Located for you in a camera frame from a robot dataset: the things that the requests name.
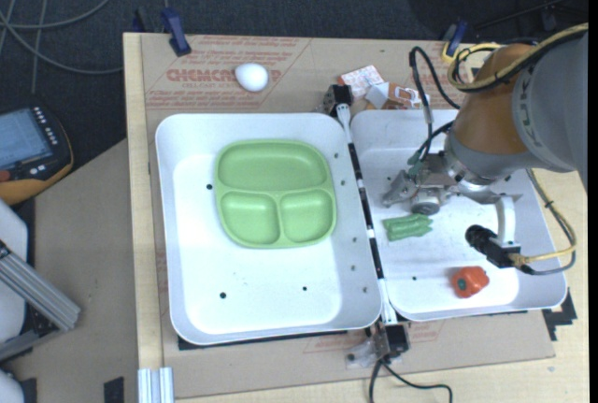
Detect orange and white packet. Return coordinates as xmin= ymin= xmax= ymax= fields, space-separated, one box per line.
xmin=339 ymin=65 xmax=382 ymax=101

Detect thin black and white rod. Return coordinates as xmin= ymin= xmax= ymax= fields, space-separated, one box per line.
xmin=336 ymin=103 xmax=399 ymax=325

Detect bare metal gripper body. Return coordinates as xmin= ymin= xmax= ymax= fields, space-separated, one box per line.
xmin=409 ymin=151 xmax=498 ymax=205

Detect black cylinder on white bracket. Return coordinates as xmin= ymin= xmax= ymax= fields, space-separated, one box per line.
xmin=463 ymin=192 xmax=524 ymax=269

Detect green divided plate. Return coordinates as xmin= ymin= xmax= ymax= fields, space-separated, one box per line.
xmin=214 ymin=138 xmax=338 ymax=250

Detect white plastic tray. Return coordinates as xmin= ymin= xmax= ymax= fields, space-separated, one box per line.
xmin=349 ymin=108 xmax=570 ymax=324
xmin=154 ymin=111 xmax=385 ymax=347

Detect orange bell pepper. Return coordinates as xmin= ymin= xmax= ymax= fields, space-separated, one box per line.
xmin=449 ymin=266 xmax=491 ymax=300

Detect green bean pods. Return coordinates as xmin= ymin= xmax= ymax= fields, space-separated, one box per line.
xmin=382 ymin=212 xmax=434 ymax=244

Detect white egg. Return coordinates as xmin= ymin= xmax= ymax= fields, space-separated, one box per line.
xmin=234 ymin=62 xmax=271 ymax=93

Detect black block with thin wires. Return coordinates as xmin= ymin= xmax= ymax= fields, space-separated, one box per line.
xmin=320 ymin=83 xmax=355 ymax=117
xmin=370 ymin=323 xmax=412 ymax=364

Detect brown cardboard board red print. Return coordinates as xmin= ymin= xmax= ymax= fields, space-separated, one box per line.
xmin=139 ymin=33 xmax=558 ymax=400

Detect white and orange carton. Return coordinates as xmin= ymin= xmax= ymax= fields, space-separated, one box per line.
xmin=363 ymin=81 xmax=432 ymax=110

